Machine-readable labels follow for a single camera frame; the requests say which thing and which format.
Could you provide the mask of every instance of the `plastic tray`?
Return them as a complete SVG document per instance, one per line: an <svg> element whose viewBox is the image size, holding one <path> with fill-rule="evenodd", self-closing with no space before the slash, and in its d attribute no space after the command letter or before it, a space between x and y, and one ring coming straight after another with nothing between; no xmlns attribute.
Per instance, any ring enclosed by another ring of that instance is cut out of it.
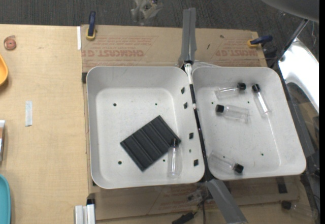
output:
<svg viewBox="0 0 325 224"><path fill-rule="evenodd" d="M187 75L176 67L95 67L87 74L90 166L105 189L198 182L204 174ZM183 171L167 176L167 154L141 171L120 145L161 116L182 140Z"/></svg>
<svg viewBox="0 0 325 224"><path fill-rule="evenodd" d="M221 180L296 175L306 160L291 117L279 76L268 68L200 67L193 71L193 84L207 155L216 150L244 166L242 174L210 168ZM218 100L214 90L224 83L244 82L245 92ZM251 86L259 84L272 110L261 117ZM216 115L217 104L234 105L250 111L244 123Z"/></svg>

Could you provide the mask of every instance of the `metal pole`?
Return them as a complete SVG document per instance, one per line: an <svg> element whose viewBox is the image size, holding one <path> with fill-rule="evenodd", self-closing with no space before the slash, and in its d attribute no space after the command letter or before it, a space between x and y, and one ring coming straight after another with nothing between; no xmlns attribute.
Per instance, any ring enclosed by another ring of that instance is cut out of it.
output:
<svg viewBox="0 0 325 224"><path fill-rule="evenodd" d="M275 64L279 62L279 59L284 55L286 50L290 47L290 45L293 43L295 38L302 32L302 30L305 28L306 24L309 22L308 19L303 19L301 23L299 24L298 28L295 30L294 34L290 37L290 39L287 41L286 45L284 48L281 50L279 55L275 58L275 61L270 65L270 68L273 68Z"/></svg>

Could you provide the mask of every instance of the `black vial cap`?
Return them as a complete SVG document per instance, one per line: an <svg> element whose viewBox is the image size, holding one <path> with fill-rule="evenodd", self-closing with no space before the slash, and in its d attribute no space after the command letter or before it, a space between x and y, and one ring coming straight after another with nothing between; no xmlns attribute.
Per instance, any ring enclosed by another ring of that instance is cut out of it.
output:
<svg viewBox="0 0 325 224"><path fill-rule="evenodd" d="M255 93L257 93L257 92L260 92L260 91L261 91L261 88L259 87L259 85L258 85L258 84L255 84L255 85L253 85L252 89L253 89L253 91L254 91Z"/></svg>
<svg viewBox="0 0 325 224"><path fill-rule="evenodd" d="M235 170L235 172L237 172L237 173L242 173L243 170L244 170L244 167L243 167L242 165L240 165L240 164L235 164L235 166L234 166L234 170Z"/></svg>
<svg viewBox="0 0 325 224"><path fill-rule="evenodd" d="M95 199L87 199L86 205L95 204Z"/></svg>
<svg viewBox="0 0 325 224"><path fill-rule="evenodd" d="M281 202L281 206L282 206L282 208L283 209L286 209L286 210L290 210L291 209L291 207L292 207L292 203L291 202L289 202L289 201L282 201Z"/></svg>
<svg viewBox="0 0 325 224"><path fill-rule="evenodd" d="M215 107L215 111L216 111L217 113L223 113L223 112L224 112L224 106L223 106L223 105L217 105L217 106Z"/></svg>
<svg viewBox="0 0 325 224"><path fill-rule="evenodd" d="M239 88L239 90L245 90L246 89L246 84L239 82L237 83L237 87Z"/></svg>
<svg viewBox="0 0 325 224"><path fill-rule="evenodd" d="M176 138L173 138L171 141L171 146L172 147L178 147L178 140Z"/></svg>

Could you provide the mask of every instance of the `black rubber mat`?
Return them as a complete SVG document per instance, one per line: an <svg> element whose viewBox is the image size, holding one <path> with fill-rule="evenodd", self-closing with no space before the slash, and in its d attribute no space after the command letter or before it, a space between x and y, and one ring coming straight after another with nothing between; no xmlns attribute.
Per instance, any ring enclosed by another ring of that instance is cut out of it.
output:
<svg viewBox="0 0 325 224"><path fill-rule="evenodd" d="M168 152L174 138L178 143L181 142L163 118L158 116L120 144L141 171L144 171Z"/></svg>

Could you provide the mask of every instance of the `empty vial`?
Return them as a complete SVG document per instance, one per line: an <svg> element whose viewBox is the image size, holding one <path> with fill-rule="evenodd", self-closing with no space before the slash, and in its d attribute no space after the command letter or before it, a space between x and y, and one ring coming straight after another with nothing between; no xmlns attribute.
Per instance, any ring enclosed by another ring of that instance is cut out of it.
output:
<svg viewBox="0 0 325 224"><path fill-rule="evenodd" d="M210 169L214 169L216 171L221 170L228 173L242 173L244 170L244 167L238 164L234 159L228 158L216 151L212 151L212 153L209 155L208 165Z"/></svg>
<svg viewBox="0 0 325 224"><path fill-rule="evenodd" d="M261 88L258 84L252 87L254 93L254 100L258 107L258 110L262 116L267 115L270 112L269 106L267 105L264 95L261 92Z"/></svg>
<svg viewBox="0 0 325 224"><path fill-rule="evenodd" d="M230 97L239 94L240 92L243 92L246 89L246 84L239 82L235 85L223 85L217 87L217 89L214 91L215 95L218 99L224 98L224 97Z"/></svg>
<svg viewBox="0 0 325 224"><path fill-rule="evenodd" d="M182 172L182 154L178 147L178 140L173 139L171 147L168 149L168 176L177 178Z"/></svg>
<svg viewBox="0 0 325 224"><path fill-rule="evenodd" d="M312 209L309 205L300 202L282 201L281 206L282 209L290 213L292 217L303 220L316 220L318 218L316 209Z"/></svg>
<svg viewBox="0 0 325 224"><path fill-rule="evenodd" d="M215 111L217 112L217 115L242 120L246 123L249 120L249 110L246 108L240 108L232 105L223 106L218 104L215 108Z"/></svg>

